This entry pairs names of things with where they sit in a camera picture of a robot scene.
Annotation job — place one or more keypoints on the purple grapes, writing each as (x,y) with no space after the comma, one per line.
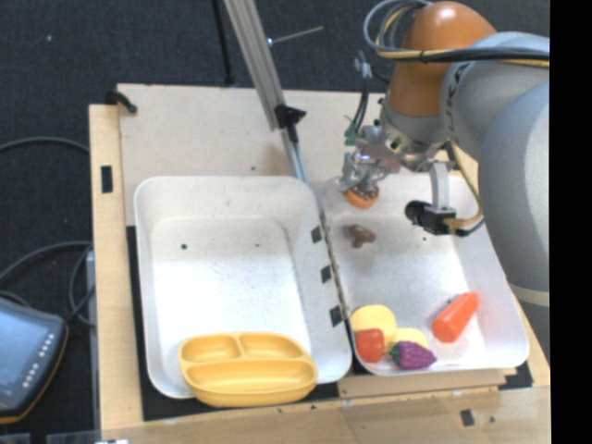
(413,355)

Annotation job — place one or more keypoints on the large yellow rounded block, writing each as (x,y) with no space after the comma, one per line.
(373,317)

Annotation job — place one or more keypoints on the yellow divided plate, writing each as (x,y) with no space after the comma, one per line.
(250,377)

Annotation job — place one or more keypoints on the red toy pepper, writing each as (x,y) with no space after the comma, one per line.
(370,345)

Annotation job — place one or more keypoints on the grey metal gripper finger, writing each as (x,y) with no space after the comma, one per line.
(375,181)
(348,179)

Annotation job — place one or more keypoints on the white plastic tray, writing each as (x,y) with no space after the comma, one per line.
(222,271)
(407,271)

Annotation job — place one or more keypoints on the orange and brown doughnut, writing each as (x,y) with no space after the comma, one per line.
(361,199)

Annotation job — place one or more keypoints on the orange carrot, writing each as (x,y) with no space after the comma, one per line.
(455,318)

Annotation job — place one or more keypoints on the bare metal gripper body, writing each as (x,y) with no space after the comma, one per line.
(407,148)

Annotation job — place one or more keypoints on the pale wood board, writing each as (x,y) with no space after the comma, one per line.
(194,132)

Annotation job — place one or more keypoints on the brown toy mushroom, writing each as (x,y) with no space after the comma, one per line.
(358,235)

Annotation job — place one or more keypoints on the small yellow rounded block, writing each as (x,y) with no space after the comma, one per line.
(411,336)

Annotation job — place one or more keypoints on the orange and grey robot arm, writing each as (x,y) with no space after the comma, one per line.
(499,123)

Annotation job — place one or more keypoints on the black cylinder on white bracket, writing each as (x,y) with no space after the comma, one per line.
(430,215)

